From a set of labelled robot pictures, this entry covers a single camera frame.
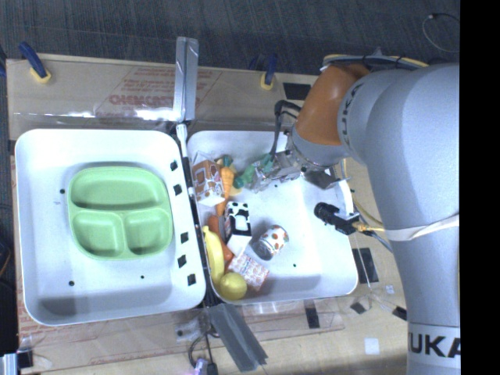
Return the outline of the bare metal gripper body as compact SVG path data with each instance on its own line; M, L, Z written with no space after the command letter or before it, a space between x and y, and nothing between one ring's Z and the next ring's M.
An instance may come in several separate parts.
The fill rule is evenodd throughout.
M310 168L310 163L296 151L289 149L275 154L273 158L272 179L285 182L295 180Z

